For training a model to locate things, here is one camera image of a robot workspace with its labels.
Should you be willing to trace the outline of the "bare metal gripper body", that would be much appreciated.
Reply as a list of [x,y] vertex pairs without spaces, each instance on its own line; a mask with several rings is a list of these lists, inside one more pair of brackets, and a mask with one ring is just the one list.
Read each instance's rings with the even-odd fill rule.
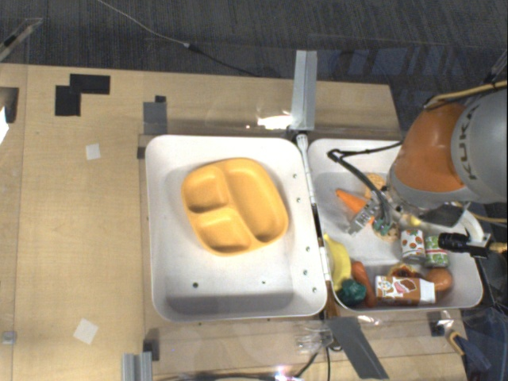
[[399,225],[402,219],[401,207],[396,205],[385,191],[376,194],[375,200],[379,204],[379,210],[375,216],[375,227],[391,228]]

